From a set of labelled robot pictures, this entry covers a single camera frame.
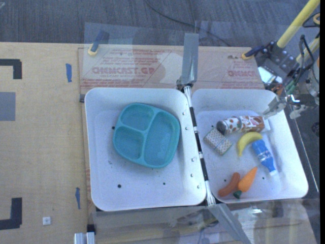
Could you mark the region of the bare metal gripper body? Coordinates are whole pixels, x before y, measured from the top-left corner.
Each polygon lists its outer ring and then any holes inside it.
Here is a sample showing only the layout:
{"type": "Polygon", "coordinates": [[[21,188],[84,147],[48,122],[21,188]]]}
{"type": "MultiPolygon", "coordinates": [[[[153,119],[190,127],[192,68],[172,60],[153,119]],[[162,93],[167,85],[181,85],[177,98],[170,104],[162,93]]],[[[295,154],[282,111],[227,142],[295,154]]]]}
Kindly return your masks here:
{"type": "Polygon", "coordinates": [[[311,80],[294,83],[286,87],[286,100],[292,105],[319,105],[319,84],[311,80]]]}

